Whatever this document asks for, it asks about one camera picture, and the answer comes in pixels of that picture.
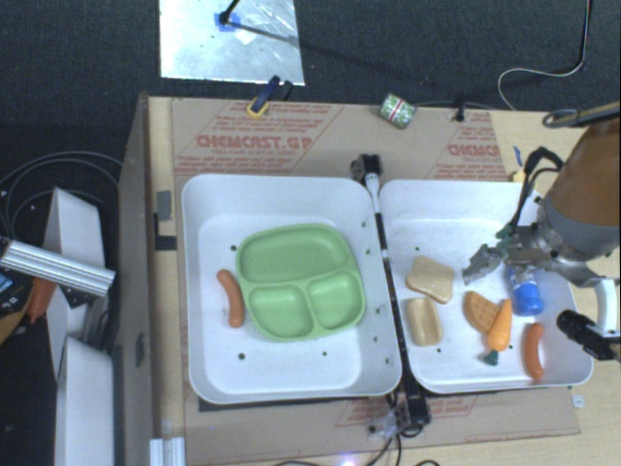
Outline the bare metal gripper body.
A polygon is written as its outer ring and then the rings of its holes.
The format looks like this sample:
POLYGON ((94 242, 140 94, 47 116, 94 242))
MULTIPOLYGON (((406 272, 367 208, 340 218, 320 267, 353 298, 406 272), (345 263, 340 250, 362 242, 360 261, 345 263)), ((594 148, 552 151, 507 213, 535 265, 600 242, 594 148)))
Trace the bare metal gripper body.
POLYGON ((569 245, 547 224, 506 225, 496 238, 500 257, 514 268, 556 273, 578 287, 595 284, 596 273, 587 264, 587 254, 569 245))

